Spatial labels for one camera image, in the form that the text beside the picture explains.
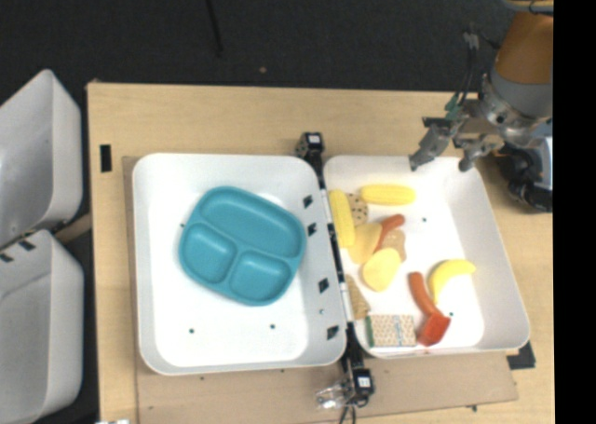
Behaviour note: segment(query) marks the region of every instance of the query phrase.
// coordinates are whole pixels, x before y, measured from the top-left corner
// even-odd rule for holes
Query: blue plate
[[[288,289],[305,253],[302,223],[278,205],[231,186],[195,206],[178,254],[197,282],[246,305],[269,305]]]

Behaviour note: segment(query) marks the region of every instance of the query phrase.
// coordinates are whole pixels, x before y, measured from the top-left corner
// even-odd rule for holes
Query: yellow banana
[[[474,264],[464,259],[445,260],[439,263],[428,277],[428,289],[435,304],[439,301],[440,292],[451,278],[458,275],[469,275],[475,270]]]

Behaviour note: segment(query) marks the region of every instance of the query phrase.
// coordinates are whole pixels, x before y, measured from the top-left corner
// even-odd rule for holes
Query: black cable
[[[464,31],[464,34],[476,35],[474,25],[470,24],[468,29]],[[478,50],[478,47],[467,42],[466,73],[464,74],[464,79],[462,80],[461,86],[455,93],[455,97],[459,98],[457,100],[457,103],[460,105],[463,104],[464,101],[466,100],[467,94],[469,93],[469,89],[472,84],[472,79],[474,77],[474,65],[476,63],[477,50]]]
[[[498,41],[492,40],[483,32],[478,32],[478,35],[495,51],[498,51],[499,49],[501,49],[501,44]]]
[[[216,54],[221,57],[222,53],[224,53],[224,43],[222,42],[222,34],[220,32],[217,16],[215,15],[215,8],[213,7],[213,2],[211,0],[205,0],[205,4],[207,5],[211,29],[213,30],[213,36],[215,37],[215,45],[217,48]]]
[[[349,402],[345,404],[344,410],[342,411],[342,416],[340,417],[338,424],[344,424],[344,420],[347,416],[347,411],[349,409],[352,410],[352,424],[356,424],[356,407],[355,405],[350,404]]]

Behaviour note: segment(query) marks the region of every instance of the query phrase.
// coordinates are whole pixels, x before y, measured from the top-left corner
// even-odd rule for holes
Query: plastic food
[[[351,247],[356,240],[356,230],[350,204],[344,191],[339,189],[330,191],[329,206],[332,210],[337,244],[340,248]]]
[[[416,346],[413,315],[369,315],[365,325],[371,348]]]
[[[378,222],[369,222],[356,227],[354,245],[347,249],[352,262],[362,265],[373,256],[382,230],[383,227]]]
[[[359,226],[361,224],[366,224],[369,220],[369,206],[368,204],[360,198],[358,194],[345,194],[347,196],[347,201],[350,204],[350,210],[352,211],[352,220],[354,221],[354,226]]]
[[[383,248],[383,240],[385,240],[386,235],[391,231],[399,226],[403,226],[406,219],[401,213],[396,213],[395,215],[391,215],[384,219],[381,222],[381,236],[379,237],[379,241],[375,250],[381,250]]]
[[[416,200],[416,191],[407,185],[372,184],[360,189],[362,200],[378,205],[407,205]]]
[[[408,275],[408,282],[410,284],[410,291],[412,292],[413,301],[422,310],[422,312],[430,316],[433,313],[440,313],[440,310],[432,301],[427,292],[425,285],[425,278],[422,273],[415,271]]]
[[[450,323],[451,318],[443,316],[442,313],[433,313],[418,334],[418,343],[423,346],[436,345],[445,336]]]
[[[401,262],[405,262],[408,258],[406,254],[406,234],[403,233],[403,230],[399,228],[394,228],[393,230],[389,230],[385,238],[381,242],[379,247],[380,249],[392,248],[399,252],[401,257]]]
[[[428,295],[422,273],[417,271],[411,273],[408,275],[408,282],[416,305],[427,317],[422,330],[418,334],[418,342],[423,346],[436,345],[445,336],[451,318],[444,316],[433,303]]]
[[[376,292],[383,292],[393,281],[400,265],[401,258],[397,250],[379,250],[362,267],[362,279]]]
[[[428,279],[428,288],[435,303],[439,302],[440,292],[453,277],[469,275],[476,271],[476,267],[468,260],[445,260],[437,265]]]
[[[350,302],[352,303],[354,320],[363,320],[371,310],[371,306],[366,301],[366,298],[360,291],[360,288],[356,284],[356,281],[353,277],[346,275],[345,281],[347,283],[347,290],[350,294]]]

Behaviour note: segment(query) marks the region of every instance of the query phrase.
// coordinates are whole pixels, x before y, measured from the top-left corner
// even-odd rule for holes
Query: wooden table
[[[337,422],[314,392],[339,369],[164,377],[135,348],[125,164],[154,152],[291,154],[319,131],[325,157],[411,154],[450,93],[88,85],[88,150],[101,419],[171,424]],[[459,155],[450,148],[449,155]],[[534,369],[505,352],[367,360],[379,391],[359,422],[554,422],[552,215],[516,205],[494,163],[479,164],[531,323]]]

